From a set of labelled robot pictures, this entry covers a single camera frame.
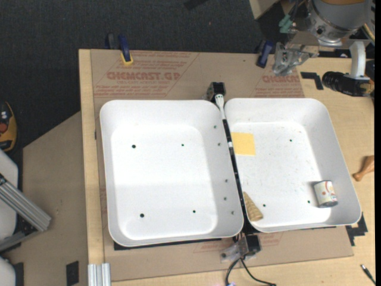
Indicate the small white printed can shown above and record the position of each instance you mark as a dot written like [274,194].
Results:
[325,194]

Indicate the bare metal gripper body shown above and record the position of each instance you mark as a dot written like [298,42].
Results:
[303,40]

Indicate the black cylinder on white bracket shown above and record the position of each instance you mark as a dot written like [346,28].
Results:
[342,83]

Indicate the yellow cheese slice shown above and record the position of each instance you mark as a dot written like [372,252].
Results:
[243,144]

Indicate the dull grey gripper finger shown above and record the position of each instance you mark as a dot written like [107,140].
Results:
[279,61]
[295,62]

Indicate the white plastic tray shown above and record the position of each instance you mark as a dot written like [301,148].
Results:
[166,177]
[282,171]

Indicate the brown cardboard board red print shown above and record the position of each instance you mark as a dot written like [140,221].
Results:
[184,73]

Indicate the tan ice cream cone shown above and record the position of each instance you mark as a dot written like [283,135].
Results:
[253,210]

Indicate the thin black and white rod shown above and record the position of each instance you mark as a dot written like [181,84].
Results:
[232,153]

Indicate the brown wooden peg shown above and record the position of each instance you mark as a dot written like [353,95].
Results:
[364,170]

